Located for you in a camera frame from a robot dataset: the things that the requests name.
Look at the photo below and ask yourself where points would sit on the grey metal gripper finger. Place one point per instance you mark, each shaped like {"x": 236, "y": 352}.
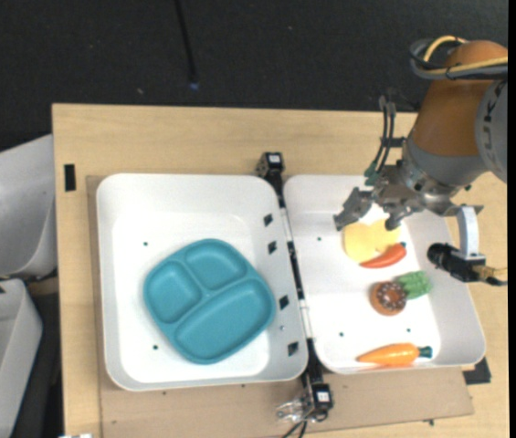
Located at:
{"x": 353, "y": 208}
{"x": 398, "y": 219}

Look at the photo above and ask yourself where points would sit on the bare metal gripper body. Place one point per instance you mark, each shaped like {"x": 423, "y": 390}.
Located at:
{"x": 406, "y": 192}

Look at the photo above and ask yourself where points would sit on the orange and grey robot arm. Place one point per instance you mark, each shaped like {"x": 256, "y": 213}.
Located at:
{"x": 449, "y": 117}

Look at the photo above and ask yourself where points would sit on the pale yellow round slice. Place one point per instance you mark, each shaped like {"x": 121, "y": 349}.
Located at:
{"x": 365, "y": 242}

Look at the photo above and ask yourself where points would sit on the red chili pepper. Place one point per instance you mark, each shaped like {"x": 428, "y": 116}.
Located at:
{"x": 387, "y": 257}

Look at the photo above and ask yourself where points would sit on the green broccoli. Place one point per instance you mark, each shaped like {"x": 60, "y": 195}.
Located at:
{"x": 417, "y": 285}

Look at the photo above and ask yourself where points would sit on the brown doughnut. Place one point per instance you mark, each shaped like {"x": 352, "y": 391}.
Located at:
{"x": 387, "y": 298}

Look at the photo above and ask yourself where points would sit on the thin black and white rod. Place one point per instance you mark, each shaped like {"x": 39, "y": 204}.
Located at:
{"x": 295, "y": 263}

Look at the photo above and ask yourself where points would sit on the white plastic tray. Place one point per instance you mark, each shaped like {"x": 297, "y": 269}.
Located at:
{"x": 321, "y": 290}
{"x": 148, "y": 208}

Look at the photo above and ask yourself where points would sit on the orange carrot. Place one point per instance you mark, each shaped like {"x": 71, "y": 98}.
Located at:
{"x": 390, "y": 354}

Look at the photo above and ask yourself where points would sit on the blue divided plate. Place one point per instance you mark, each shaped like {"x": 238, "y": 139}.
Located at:
{"x": 207, "y": 299}

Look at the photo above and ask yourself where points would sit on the black cylinder on white bracket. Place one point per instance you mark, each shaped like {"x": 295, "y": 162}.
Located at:
{"x": 454, "y": 259}

